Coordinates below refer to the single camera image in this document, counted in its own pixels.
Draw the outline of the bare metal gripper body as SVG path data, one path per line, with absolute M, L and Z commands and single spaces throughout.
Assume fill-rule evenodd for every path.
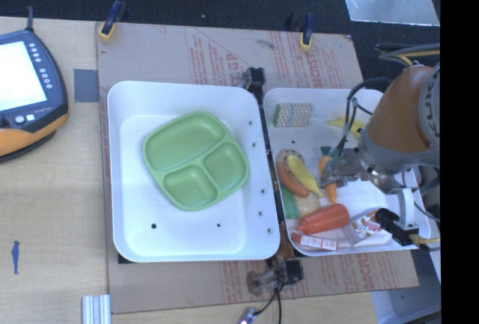
M 335 156 L 335 175 L 356 180 L 370 181 L 381 192 L 389 195 L 398 192 L 403 185 L 396 179 L 397 172 L 379 164 L 359 147 L 343 149 Z

